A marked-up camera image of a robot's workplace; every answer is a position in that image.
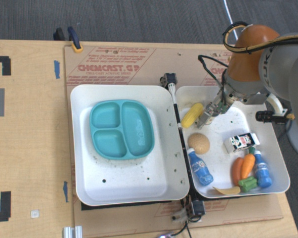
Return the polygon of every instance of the white bottle cap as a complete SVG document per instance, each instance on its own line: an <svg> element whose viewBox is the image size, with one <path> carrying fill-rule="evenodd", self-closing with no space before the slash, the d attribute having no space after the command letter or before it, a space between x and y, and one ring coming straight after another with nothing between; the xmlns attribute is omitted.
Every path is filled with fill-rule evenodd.
<svg viewBox="0 0 298 238"><path fill-rule="evenodd" d="M192 152L195 152L195 151L194 151L194 148L189 148L188 151L187 151L188 154L189 154L189 153L192 153Z"/></svg>

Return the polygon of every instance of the black cable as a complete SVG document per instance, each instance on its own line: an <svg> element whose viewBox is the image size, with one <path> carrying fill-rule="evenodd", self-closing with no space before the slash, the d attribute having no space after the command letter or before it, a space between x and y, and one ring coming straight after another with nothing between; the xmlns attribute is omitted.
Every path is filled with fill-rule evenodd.
<svg viewBox="0 0 298 238"><path fill-rule="evenodd" d="M196 222L199 222L199 221L201 220L201 217L202 217L202 216L197 217L196 220L193 220L194 217L192 217L191 219L189 219L189 221L192 222L192 223L196 223Z"/></svg>
<svg viewBox="0 0 298 238"><path fill-rule="evenodd" d="M189 237L192 238L188 225L187 225L187 231L188 231Z"/></svg>
<svg viewBox="0 0 298 238"><path fill-rule="evenodd" d="M204 62L204 60L203 60L203 58L208 58L208 59L211 59L211 60L213 60L213 61L216 61L217 63L219 63L219 64L221 64L221 65L223 65L223 66L225 66L225 67L228 67L228 65L227 64L225 64L225 63L223 63L223 62L221 62L221 61L219 61L219 60L217 60L217 59L215 59L215 58L213 58L213 57L209 57L209 56L205 56L205 55L198 55L198 60L201 62L201 64L203 65L203 68L204 68L204 70L218 83L218 85L219 85L219 87L220 87L220 89L221 89L221 91L222 91L222 102L224 103L224 105L226 105L226 97L225 97L225 93L224 93L224 84L225 84L225 78L224 78L224 74L225 74L225 72L226 72L226 69L223 71L223 73L222 73L222 76L221 76L221 83L218 81L218 79L213 75L213 73L212 72L210 72L209 70L208 70L208 68L207 68L207 66L206 66L206 64L205 64L205 62Z"/></svg>
<svg viewBox="0 0 298 238"><path fill-rule="evenodd" d="M252 52L263 50L266 48L274 47L274 46L280 46L280 45L290 45L290 44L298 44L298 34L291 35L291 36L280 36L276 39L273 39L271 41L267 41L265 43L261 43L258 45L254 45L251 47L236 47L229 45L227 43L228 35L236 28L245 28L248 24L243 21L238 21L233 24L231 24L223 33L223 44L224 46L233 53L239 53L239 54L251 54Z"/></svg>
<svg viewBox="0 0 298 238"><path fill-rule="evenodd" d="M180 203L182 205L182 208L184 208L184 200L183 199L180 200Z"/></svg>
<svg viewBox="0 0 298 238"><path fill-rule="evenodd" d="M187 222L185 222L185 225L184 225L184 227L179 231L179 232L177 232L177 233L175 233L175 234L172 234L171 236L177 236L177 235L179 235L180 233L182 233L183 232L183 230L185 230L186 228L187 228L187 226L188 226L188 223Z"/></svg>
<svg viewBox="0 0 298 238"><path fill-rule="evenodd" d="M207 65L205 64L203 58L208 58L208 59L211 59L213 61L216 61L217 63L219 63L219 64L221 64L225 67L228 67L228 65L221 62L221 61L219 61L219 60L217 60L217 59L215 59L215 58L213 58L213 57L209 57L209 56L205 56L205 55L198 55L198 60L203 65L204 70L216 81L216 83L219 85L220 88L223 87L223 85L218 81L218 79L213 75L213 73L208 70Z"/></svg>
<svg viewBox="0 0 298 238"><path fill-rule="evenodd" d="M190 203L189 194L185 197L185 205L187 206Z"/></svg>

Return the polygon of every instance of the egg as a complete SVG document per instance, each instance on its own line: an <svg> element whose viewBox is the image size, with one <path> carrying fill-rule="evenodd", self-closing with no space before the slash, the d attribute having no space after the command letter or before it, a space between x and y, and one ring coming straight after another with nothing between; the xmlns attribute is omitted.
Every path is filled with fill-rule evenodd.
<svg viewBox="0 0 298 238"><path fill-rule="evenodd" d="M190 148L194 148L197 154L205 154L210 149L209 139L201 133L194 133L189 136L188 144Z"/></svg>

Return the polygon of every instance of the teal divided plate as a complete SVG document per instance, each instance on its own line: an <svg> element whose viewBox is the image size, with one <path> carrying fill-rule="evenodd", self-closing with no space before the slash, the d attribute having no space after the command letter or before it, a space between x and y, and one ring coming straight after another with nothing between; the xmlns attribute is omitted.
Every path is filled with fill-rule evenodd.
<svg viewBox="0 0 298 238"><path fill-rule="evenodd" d="M95 150L104 158L141 158L154 147L151 118L147 108L140 102L100 102L90 112L89 125Z"/></svg>

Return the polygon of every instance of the blue spray bottle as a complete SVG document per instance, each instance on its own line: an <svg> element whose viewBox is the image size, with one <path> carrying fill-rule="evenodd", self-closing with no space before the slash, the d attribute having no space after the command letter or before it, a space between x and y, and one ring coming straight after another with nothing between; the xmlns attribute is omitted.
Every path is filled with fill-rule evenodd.
<svg viewBox="0 0 298 238"><path fill-rule="evenodd" d="M188 149L188 154L190 157L192 171L199 178L200 183L203 186L206 186L213 182L213 176L210 174L207 165L200 157L195 154L193 148Z"/></svg>
<svg viewBox="0 0 298 238"><path fill-rule="evenodd" d="M267 188L272 185L272 179L269 175L267 164L263 162L261 152L256 150L255 156L255 175L257 177L258 186Z"/></svg>

